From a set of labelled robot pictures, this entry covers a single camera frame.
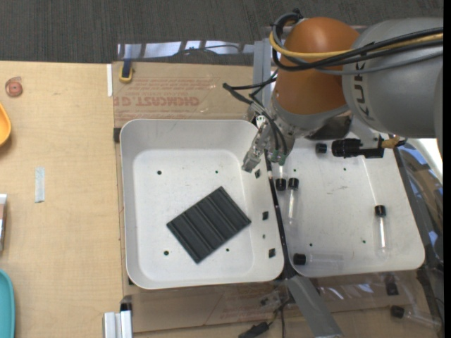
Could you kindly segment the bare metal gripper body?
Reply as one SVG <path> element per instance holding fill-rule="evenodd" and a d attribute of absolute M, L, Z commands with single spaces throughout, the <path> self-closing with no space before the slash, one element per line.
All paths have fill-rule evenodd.
<path fill-rule="evenodd" d="M 295 141 L 295 129 L 283 116 L 283 112 L 277 103 L 270 103 L 263 107 L 258 103 L 251 103 L 249 111 L 254 113 L 255 118 L 262 117 L 258 129 L 266 126 L 266 147 L 270 158 L 287 158 L 292 151 Z"/>

